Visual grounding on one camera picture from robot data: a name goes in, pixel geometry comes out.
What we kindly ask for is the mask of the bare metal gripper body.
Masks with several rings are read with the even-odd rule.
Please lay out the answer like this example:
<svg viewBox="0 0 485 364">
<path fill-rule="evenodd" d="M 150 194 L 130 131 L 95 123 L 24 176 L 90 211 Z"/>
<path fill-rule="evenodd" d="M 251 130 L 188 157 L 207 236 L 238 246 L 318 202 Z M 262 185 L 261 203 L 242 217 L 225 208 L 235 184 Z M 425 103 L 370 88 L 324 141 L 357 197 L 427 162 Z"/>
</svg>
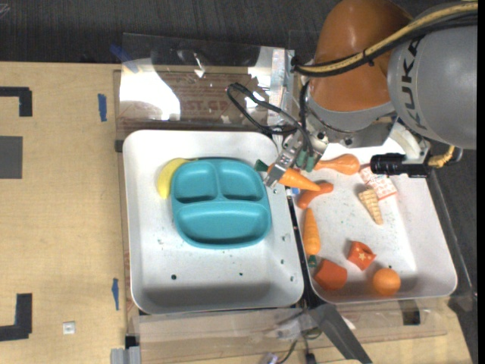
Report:
<svg viewBox="0 0 485 364">
<path fill-rule="evenodd" d="M 390 135 L 390 121 L 375 121 L 357 131 L 337 130 L 320 121 L 307 121 L 305 131 L 297 130 L 283 141 L 278 155 L 282 166 L 309 166 L 325 157 L 334 146 L 345 149 L 380 147 Z"/>
</svg>

